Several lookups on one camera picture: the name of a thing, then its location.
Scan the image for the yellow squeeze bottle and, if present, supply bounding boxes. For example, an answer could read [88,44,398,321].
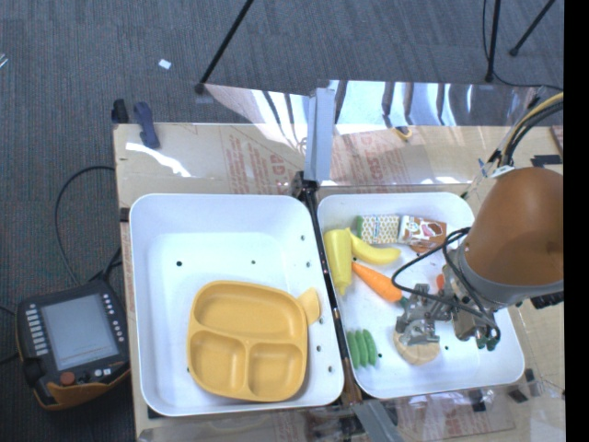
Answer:
[323,227,354,297]

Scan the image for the yellow and green carton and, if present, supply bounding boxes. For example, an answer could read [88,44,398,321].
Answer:
[354,214,401,246]

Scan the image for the white plastic tray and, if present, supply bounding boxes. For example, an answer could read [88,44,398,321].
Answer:
[128,192,345,418]
[316,191,526,401]

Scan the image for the black block with thin wires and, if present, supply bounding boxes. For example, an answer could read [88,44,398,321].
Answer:
[291,172,319,198]

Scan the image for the yellow banana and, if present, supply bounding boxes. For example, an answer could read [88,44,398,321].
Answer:
[347,228,402,266]

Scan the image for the orange carrot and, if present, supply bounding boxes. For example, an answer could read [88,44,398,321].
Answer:
[351,261,409,305]

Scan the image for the yellow divided plate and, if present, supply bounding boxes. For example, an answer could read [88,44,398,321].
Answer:
[186,280,322,403]

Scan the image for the green pea pods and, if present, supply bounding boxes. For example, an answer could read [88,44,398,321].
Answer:
[345,328,379,370]

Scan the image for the beige round biscuit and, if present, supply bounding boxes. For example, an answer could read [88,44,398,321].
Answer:
[392,329,442,366]

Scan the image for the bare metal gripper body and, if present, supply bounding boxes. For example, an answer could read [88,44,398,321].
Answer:
[442,264,502,343]

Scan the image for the brown and white carton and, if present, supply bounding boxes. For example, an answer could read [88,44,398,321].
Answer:
[397,215,448,254]

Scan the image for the brown cardboard board red print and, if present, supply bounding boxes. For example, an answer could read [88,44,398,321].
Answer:
[112,122,565,442]

